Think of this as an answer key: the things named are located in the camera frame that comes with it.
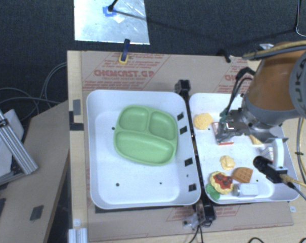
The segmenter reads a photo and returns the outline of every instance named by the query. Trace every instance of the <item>green plate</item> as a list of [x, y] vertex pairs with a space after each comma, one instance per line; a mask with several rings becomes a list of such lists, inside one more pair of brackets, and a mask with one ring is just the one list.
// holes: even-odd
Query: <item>green plate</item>
[[116, 151], [129, 160], [162, 166], [177, 150], [178, 125], [166, 112], [130, 105], [118, 117], [113, 143]]

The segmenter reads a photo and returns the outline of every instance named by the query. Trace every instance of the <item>white tray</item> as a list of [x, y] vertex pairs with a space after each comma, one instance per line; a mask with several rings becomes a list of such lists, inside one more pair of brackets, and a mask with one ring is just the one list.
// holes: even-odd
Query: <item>white tray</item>
[[[190, 98], [191, 116], [208, 112], [215, 122], [219, 121], [219, 113], [227, 106], [230, 99], [229, 94], [194, 94]], [[238, 109], [241, 107], [241, 97], [237, 97], [231, 109]], [[275, 128], [271, 130], [276, 135], [283, 136], [281, 128]], [[212, 126], [210, 125], [206, 130], [198, 130], [194, 128], [196, 144], [199, 153], [199, 159], [201, 163], [202, 176], [204, 184], [210, 183], [209, 177], [215, 171], [221, 171], [227, 175], [231, 175], [232, 170], [225, 171], [220, 163], [220, 158], [223, 155], [229, 155], [236, 163], [234, 168], [247, 167], [253, 169], [251, 177], [251, 183], [258, 185], [259, 195], [256, 197], [237, 197], [229, 193], [227, 195], [221, 195], [219, 200], [213, 200], [217, 204], [241, 204], [241, 203], [255, 203], [261, 201], [284, 201], [294, 200], [298, 197], [298, 193], [289, 188], [288, 186], [280, 183], [273, 184], [269, 181], [264, 174], [259, 172], [253, 166], [253, 160], [256, 156], [260, 155], [261, 151], [265, 149], [267, 145], [253, 145], [251, 139], [248, 136], [236, 136], [234, 137], [234, 144], [221, 145], [216, 143]], [[293, 167], [291, 156], [284, 143], [284, 167], [288, 169], [288, 175], [296, 179], [296, 173]]]
[[[190, 126], [184, 100], [171, 92], [97, 90], [87, 98], [90, 192], [103, 209], [124, 209], [194, 204], [201, 195]], [[148, 166], [120, 156], [113, 134], [120, 112], [129, 105], [144, 105], [171, 114], [178, 124], [179, 140], [173, 160]], [[180, 129], [187, 132], [180, 134]], [[192, 164], [185, 165], [191, 159]]]

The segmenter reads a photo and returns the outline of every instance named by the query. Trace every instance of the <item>yellow cable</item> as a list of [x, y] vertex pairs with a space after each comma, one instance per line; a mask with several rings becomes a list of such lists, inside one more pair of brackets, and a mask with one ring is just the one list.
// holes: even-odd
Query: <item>yellow cable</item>
[[285, 43], [282, 45], [278, 45], [278, 46], [274, 46], [268, 50], [263, 50], [263, 51], [257, 51], [257, 52], [251, 52], [251, 53], [247, 53], [243, 55], [243, 58], [247, 58], [247, 57], [254, 57], [257, 55], [262, 55], [268, 52], [273, 52], [273, 51], [280, 51], [283, 49], [287, 49], [287, 48], [292, 48], [292, 47], [297, 47], [297, 46], [304, 46], [306, 45], [306, 40], [301, 40], [301, 41], [297, 41], [297, 42], [291, 42], [291, 43]]
[[[304, 121], [304, 118], [302, 118], [301, 125], [300, 125], [300, 131], [299, 131], [300, 132], [300, 138], [299, 138], [299, 151], [300, 152], [302, 152], [301, 151], [301, 135], [302, 135], [301, 131], [302, 131], [302, 126], [303, 126], [303, 121]], [[306, 169], [304, 168], [304, 164], [303, 164], [302, 156], [301, 155], [300, 155], [300, 162], [301, 162], [301, 166], [302, 166], [303, 172], [304, 172], [304, 174], [306, 176]]]
[[290, 177], [290, 176], [288, 176], [286, 174], [281, 174], [280, 177], [282, 178], [283, 181], [291, 182], [291, 183], [296, 183], [296, 184], [299, 184], [299, 185], [301, 185], [301, 186], [306, 188], [306, 184], [304, 184], [304, 183], [302, 183], [302, 182], [300, 182], [298, 180], [295, 180], [294, 178], [292, 178], [292, 177]]

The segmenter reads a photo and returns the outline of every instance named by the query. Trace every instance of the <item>metal plate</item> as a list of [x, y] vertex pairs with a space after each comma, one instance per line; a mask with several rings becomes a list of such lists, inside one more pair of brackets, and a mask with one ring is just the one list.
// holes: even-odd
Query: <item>metal plate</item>
[[144, 0], [74, 0], [75, 40], [149, 45]]

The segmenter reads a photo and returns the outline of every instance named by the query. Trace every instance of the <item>dark fabric background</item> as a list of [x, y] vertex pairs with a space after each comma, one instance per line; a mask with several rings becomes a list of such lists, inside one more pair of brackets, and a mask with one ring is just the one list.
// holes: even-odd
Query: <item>dark fabric background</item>
[[[305, 39], [294, 31], [297, 0], [144, 0], [150, 45], [132, 52], [240, 56], [259, 43]], [[39, 96], [52, 68], [67, 50], [119, 51], [121, 44], [74, 40], [73, 0], [0, 0], [0, 88], [15, 87]], [[306, 34], [306, 0], [300, 31]], [[0, 93], [0, 100], [17, 96]], [[66, 71], [53, 76], [49, 98], [67, 99]], [[10, 102], [20, 116], [32, 104]]]

